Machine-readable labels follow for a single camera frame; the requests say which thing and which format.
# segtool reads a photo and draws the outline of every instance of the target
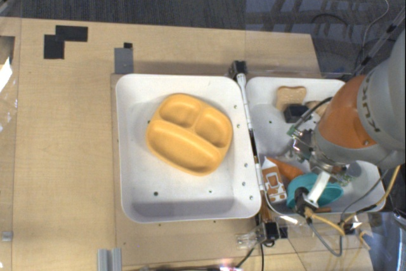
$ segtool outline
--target wooden surface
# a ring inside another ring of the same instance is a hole
[[[44,34],[55,34],[57,24],[88,26],[88,42],[66,42],[64,60],[44,60]],[[248,229],[250,220],[134,225],[139,237],[124,243],[118,231],[116,238],[110,75],[114,48],[124,42],[134,44],[136,72],[223,75],[233,60],[247,55],[254,60],[255,53],[261,60],[279,57],[281,65],[296,67],[299,62],[302,70],[318,72],[309,36],[259,33],[247,42],[247,34],[239,30],[24,19],[13,270],[96,270],[97,250],[116,246],[123,248],[126,270],[175,260],[183,261],[178,265],[227,264],[245,253],[236,251],[232,234],[239,234],[241,225]],[[196,236],[200,246],[185,245]],[[352,259],[338,259],[338,265],[317,239],[306,238],[305,250],[292,239],[277,241],[266,250],[265,270],[348,270],[351,261],[360,263],[359,270],[372,270],[358,241],[347,240]],[[154,245],[158,241],[166,245]],[[222,258],[210,260],[211,255]],[[259,270],[258,250],[253,255],[244,270]],[[134,256],[143,259],[137,263]]]

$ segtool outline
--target yellow divided plate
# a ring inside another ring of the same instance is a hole
[[[147,145],[154,155],[198,176],[217,169],[232,137],[232,124],[226,115],[186,94],[167,97],[147,128]]]

